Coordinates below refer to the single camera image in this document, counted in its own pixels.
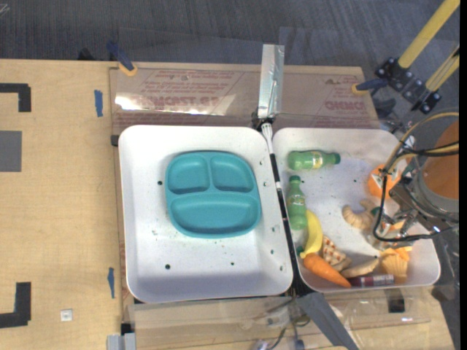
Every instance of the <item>white tray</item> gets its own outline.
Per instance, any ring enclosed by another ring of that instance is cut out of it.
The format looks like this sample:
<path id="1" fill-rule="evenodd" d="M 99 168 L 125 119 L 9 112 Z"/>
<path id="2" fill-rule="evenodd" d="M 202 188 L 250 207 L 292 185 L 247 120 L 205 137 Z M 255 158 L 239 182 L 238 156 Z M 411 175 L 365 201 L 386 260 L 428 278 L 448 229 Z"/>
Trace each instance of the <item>white tray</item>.
<path id="1" fill-rule="evenodd" d="M 386 162 L 397 142 L 394 135 L 382 130 L 284 128 L 274 135 L 274 152 L 285 194 L 290 175 L 298 174 L 304 181 L 301 189 L 306 196 L 307 207 L 320 219 L 323 233 L 352 258 L 353 265 L 379 255 L 379 251 L 366 241 L 360 230 L 344 221 L 342 207 L 348 204 L 354 211 L 362 211 L 359 202 L 363 198 L 372 198 L 375 204 L 379 204 L 379 200 L 368 191 L 368 174 L 379 164 Z M 313 171 L 291 171 L 287 168 L 289 152 L 311 149 L 338 152 L 341 162 Z M 388 198 L 385 203 L 386 212 L 392 215 L 397 209 L 397 203 Z M 426 230 L 422 225 L 415 225 L 409 233 L 426 233 Z M 293 231 L 297 245 L 303 244 L 303 237 L 306 238 L 306 234 Z M 310 288 L 319 292 L 346 289 L 315 276 L 304 267 L 299 256 L 297 260 L 301 278 Z M 411 251 L 408 278 L 404 287 L 432 285 L 438 280 L 440 273 L 441 267 L 432 240 L 416 241 Z"/>
<path id="2" fill-rule="evenodd" d="M 128 288 L 146 303 L 278 295 L 293 271 L 266 141 L 251 128 L 138 125 L 118 142 Z M 164 175 L 183 152 L 217 150 L 244 158 L 258 184 L 254 230 L 223 239 L 178 232 L 166 209 Z"/>

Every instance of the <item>silver duct tape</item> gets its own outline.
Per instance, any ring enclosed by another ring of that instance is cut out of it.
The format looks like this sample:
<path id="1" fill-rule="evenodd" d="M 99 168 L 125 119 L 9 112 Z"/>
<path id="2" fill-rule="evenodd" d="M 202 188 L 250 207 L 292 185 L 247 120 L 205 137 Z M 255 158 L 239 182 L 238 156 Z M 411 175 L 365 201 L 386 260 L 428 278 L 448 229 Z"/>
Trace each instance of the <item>silver duct tape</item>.
<path id="1" fill-rule="evenodd" d="M 265 44 L 261 60 L 258 118 L 273 117 L 282 108 L 284 46 Z"/>

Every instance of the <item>teal plastic plate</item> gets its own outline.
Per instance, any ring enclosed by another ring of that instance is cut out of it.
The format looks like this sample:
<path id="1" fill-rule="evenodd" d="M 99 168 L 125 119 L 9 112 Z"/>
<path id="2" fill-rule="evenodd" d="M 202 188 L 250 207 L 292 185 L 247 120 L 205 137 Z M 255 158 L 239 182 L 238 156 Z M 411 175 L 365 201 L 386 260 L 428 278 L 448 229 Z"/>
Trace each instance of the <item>teal plastic plate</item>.
<path id="1" fill-rule="evenodd" d="M 252 169 L 227 152 L 176 156 L 166 171 L 166 200 L 172 224 L 192 237 L 240 236 L 261 217 Z"/>

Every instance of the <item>banana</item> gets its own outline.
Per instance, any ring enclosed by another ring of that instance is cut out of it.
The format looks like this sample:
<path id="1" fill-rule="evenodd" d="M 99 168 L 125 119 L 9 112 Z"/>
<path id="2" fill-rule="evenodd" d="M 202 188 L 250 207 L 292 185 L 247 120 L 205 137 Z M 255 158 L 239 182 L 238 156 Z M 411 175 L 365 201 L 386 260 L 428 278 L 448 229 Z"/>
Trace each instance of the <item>banana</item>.
<path id="1" fill-rule="evenodd" d="M 308 241 L 305 250 L 300 253 L 300 258 L 304 259 L 307 254 L 318 252 L 323 246 L 323 230 L 316 214 L 306 210 L 306 220 L 308 222 Z"/>

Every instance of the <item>black tape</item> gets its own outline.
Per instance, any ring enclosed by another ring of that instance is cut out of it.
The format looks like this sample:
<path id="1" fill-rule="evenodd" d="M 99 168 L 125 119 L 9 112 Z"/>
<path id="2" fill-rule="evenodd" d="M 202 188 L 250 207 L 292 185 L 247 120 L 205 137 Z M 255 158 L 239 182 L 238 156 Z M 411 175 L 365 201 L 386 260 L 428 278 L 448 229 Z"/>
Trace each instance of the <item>black tape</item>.
<path id="1" fill-rule="evenodd" d="M 280 182 L 279 169 L 277 168 L 276 155 L 271 154 L 272 173 L 274 175 L 274 182 Z"/>
<path id="2" fill-rule="evenodd" d="M 0 93 L 18 94 L 18 111 L 31 112 L 31 87 L 26 83 L 0 83 Z"/>
<path id="3" fill-rule="evenodd" d="M 387 299 L 387 311 L 390 313 L 403 313 L 406 305 L 402 291 L 399 288 L 385 289 Z"/>
<path id="4" fill-rule="evenodd" d="M 0 314 L 0 328 L 22 327 L 31 320 L 31 282 L 16 283 L 15 310 Z"/>

